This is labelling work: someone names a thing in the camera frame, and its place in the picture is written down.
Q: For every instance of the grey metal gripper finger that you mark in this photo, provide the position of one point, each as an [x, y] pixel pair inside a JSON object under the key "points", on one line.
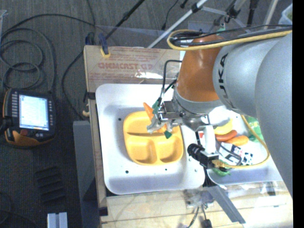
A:
{"points": [[153, 126], [169, 127]]}

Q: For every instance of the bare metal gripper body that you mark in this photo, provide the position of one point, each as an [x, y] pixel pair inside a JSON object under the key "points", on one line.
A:
{"points": [[172, 110]]}

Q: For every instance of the orange carrot with green top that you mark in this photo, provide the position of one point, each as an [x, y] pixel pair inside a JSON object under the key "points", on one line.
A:
{"points": [[148, 110]]}

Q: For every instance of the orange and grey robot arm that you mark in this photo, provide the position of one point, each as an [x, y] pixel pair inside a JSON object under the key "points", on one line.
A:
{"points": [[237, 79]]}

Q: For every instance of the yellow divided plate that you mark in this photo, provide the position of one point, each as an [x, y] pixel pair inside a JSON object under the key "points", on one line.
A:
{"points": [[142, 148]]}

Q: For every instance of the white plastic tray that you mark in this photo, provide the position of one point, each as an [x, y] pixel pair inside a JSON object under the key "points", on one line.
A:
{"points": [[249, 174], [114, 139]]}

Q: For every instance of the yellow banana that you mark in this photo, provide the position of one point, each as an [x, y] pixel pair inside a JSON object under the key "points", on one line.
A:
{"points": [[224, 128]]}

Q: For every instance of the red sausage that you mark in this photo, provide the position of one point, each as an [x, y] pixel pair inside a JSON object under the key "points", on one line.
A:
{"points": [[225, 136]]}

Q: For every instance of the green pea pod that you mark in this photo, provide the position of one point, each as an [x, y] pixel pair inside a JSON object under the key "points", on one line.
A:
{"points": [[221, 172]]}

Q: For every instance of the black and white carton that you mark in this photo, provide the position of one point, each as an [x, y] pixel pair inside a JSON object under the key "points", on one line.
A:
{"points": [[235, 151]]}

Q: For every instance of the green leafy toy vegetable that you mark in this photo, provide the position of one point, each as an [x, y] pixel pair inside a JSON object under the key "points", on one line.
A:
{"points": [[255, 129]]}

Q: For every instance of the black cylinder on white bracket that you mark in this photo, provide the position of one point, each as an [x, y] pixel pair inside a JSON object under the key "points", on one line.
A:
{"points": [[202, 154]]}

